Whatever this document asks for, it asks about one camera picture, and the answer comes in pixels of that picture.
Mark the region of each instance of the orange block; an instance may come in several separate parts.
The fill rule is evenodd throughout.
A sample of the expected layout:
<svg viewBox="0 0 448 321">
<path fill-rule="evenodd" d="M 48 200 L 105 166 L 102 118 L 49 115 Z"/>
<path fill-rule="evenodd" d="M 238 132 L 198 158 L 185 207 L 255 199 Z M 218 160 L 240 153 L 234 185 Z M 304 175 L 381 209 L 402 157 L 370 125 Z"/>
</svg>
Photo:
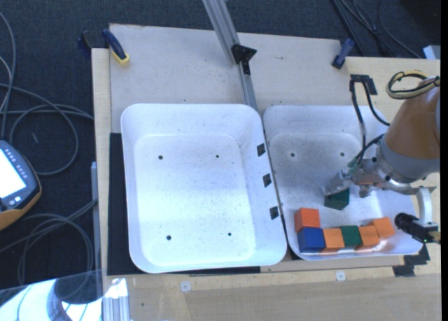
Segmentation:
<svg viewBox="0 0 448 321">
<path fill-rule="evenodd" d="M 295 232 L 298 233 L 304 227 L 320 228 L 321 217 L 319 210 L 314 208 L 300 208 L 294 214 Z"/>
<path fill-rule="evenodd" d="M 345 246 L 340 228 L 323 229 L 323 238 L 325 239 L 325 247 L 321 252 L 336 252 Z"/>
<path fill-rule="evenodd" d="M 380 217 L 372 220 L 367 225 L 373 225 L 377 228 L 377 233 L 380 238 L 388 238 L 395 234 L 395 229 L 393 228 L 392 222 L 389 217 Z"/>
<path fill-rule="evenodd" d="M 358 227 L 363 243 L 356 250 L 370 249 L 379 244 L 377 228 L 374 225 Z"/>
</svg>

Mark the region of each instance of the blue clamp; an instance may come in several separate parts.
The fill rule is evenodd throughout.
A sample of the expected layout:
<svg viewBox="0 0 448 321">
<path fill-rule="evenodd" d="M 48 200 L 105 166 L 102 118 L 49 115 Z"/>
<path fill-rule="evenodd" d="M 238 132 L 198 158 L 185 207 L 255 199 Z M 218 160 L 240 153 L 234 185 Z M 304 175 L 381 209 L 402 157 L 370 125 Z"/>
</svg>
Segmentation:
<svg viewBox="0 0 448 321">
<path fill-rule="evenodd" d="M 116 60 L 120 64 L 126 64 L 129 61 L 129 55 L 123 50 L 117 38 L 108 29 L 104 29 L 101 34 L 112 49 L 112 55 Z"/>
<path fill-rule="evenodd" d="M 345 57 L 349 54 L 350 50 L 355 46 L 355 42 L 348 38 L 345 40 L 344 44 L 341 47 L 341 52 L 338 56 L 335 57 L 333 62 L 331 63 L 334 67 L 341 69 L 342 65 L 345 63 Z"/>
<path fill-rule="evenodd" d="M 87 39 L 87 32 L 87 30 L 83 31 L 78 38 L 78 47 L 85 58 L 90 61 L 92 59 L 92 46 Z M 102 36 L 106 41 L 107 47 L 112 50 L 112 55 L 116 60 L 120 64 L 126 64 L 129 61 L 129 55 L 123 50 L 117 38 L 108 29 L 103 30 Z"/>
</svg>

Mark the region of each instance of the wooden block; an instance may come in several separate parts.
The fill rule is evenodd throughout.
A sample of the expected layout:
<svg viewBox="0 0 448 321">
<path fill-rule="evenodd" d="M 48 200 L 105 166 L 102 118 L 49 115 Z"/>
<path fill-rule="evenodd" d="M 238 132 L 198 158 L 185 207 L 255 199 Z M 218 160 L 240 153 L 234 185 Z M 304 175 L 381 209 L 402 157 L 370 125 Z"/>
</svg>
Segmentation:
<svg viewBox="0 0 448 321">
<path fill-rule="evenodd" d="M 395 234 L 392 222 L 389 217 L 380 217 L 372 220 L 367 225 L 373 225 L 377 228 L 377 233 L 380 238 L 388 238 Z"/>
<path fill-rule="evenodd" d="M 344 225 L 341 228 L 342 237 L 344 238 L 345 247 L 356 247 L 361 245 L 361 235 L 359 234 L 358 225 Z"/>
<path fill-rule="evenodd" d="M 337 252 L 345 246 L 341 228 L 323 229 L 323 238 L 325 239 L 325 247 L 321 252 Z"/>
<path fill-rule="evenodd" d="M 298 233 L 304 227 L 320 228 L 321 217 L 319 210 L 315 208 L 300 208 L 294 214 L 295 232 Z"/>
<path fill-rule="evenodd" d="M 374 225 L 359 227 L 359 234 L 362 244 L 356 247 L 356 250 L 370 249 L 379 244 L 377 228 Z"/>
<path fill-rule="evenodd" d="M 337 209 L 338 211 L 341 211 L 346 206 L 349 205 L 350 202 L 350 189 L 343 190 L 342 192 L 328 195 L 323 200 L 323 205 L 332 208 Z"/>
<path fill-rule="evenodd" d="M 303 227 L 297 235 L 300 252 L 320 252 L 325 247 L 321 228 Z"/>
</svg>

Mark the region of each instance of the black mat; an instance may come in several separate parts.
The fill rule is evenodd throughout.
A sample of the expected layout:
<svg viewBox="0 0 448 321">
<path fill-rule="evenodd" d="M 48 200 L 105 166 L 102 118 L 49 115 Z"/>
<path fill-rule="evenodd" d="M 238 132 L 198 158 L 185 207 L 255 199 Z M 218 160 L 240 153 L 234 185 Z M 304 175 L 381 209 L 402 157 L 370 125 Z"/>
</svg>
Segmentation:
<svg viewBox="0 0 448 321">
<path fill-rule="evenodd" d="M 260 267 L 241 267 L 210 270 L 184 271 L 189 274 L 236 274 L 259 273 Z M 135 266 L 129 253 L 127 233 L 127 207 L 125 166 L 121 134 L 110 136 L 109 205 L 108 205 L 108 252 L 107 274 L 143 273 Z"/>
</svg>

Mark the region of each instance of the gray carpet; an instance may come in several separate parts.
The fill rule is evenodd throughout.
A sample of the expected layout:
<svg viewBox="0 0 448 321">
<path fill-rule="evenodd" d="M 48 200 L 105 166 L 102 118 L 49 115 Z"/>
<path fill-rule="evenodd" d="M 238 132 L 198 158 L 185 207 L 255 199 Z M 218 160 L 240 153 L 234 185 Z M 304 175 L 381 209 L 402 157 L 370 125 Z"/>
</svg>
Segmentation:
<svg viewBox="0 0 448 321">
<path fill-rule="evenodd" d="M 229 0 L 237 31 L 345 41 L 357 37 L 350 55 L 370 57 L 423 57 L 422 48 L 440 45 L 441 0 L 356 0 L 374 31 L 345 12 L 341 19 L 332 0 Z M 15 86 L 40 94 L 53 103 L 92 112 L 90 62 L 77 39 L 83 31 L 92 47 L 104 47 L 101 31 L 109 23 L 212 29 L 201 0 L 0 0 L 17 44 Z M 8 30 L 0 23 L 0 56 L 11 63 Z M 0 66 L 0 83 L 8 74 Z M 0 101 L 5 89 L 0 89 Z M 41 104 L 34 97 L 13 92 L 10 110 Z M 7 135 L 16 115 L 9 115 Z M 61 173 L 42 176 L 43 196 L 27 214 L 70 215 L 91 200 L 90 165 L 95 160 L 95 132 L 91 120 L 71 117 L 79 137 L 73 164 Z M 13 134 L 14 146 L 38 171 L 65 165 L 75 150 L 73 132 L 58 115 L 26 117 Z M 16 286 L 24 244 L 7 248 L 28 236 L 38 220 L 20 220 L 0 231 L 0 288 Z M 92 237 L 92 216 L 77 220 Z M 28 251 L 22 281 L 32 283 L 80 273 L 88 267 L 80 234 L 63 227 L 38 240 Z"/>
</svg>

